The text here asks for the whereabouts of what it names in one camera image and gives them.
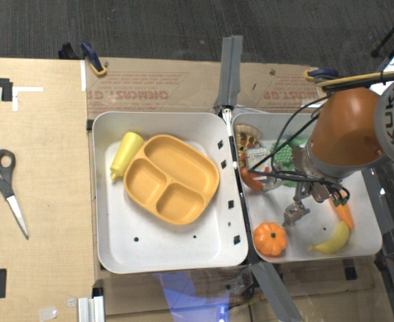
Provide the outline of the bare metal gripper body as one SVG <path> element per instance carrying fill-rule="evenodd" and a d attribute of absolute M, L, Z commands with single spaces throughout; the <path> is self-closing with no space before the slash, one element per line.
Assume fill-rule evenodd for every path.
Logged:
<path fill-rule="evenodd" d="M 293 197 L 295 202 L 301 203 L 306 197 L 312 196 L 315 201 L 322 203 L 341 190 L 338 180 L 329 177 L 316 167 L 307 147 L 292 148 L 292 163 L 300 179 Z"/>

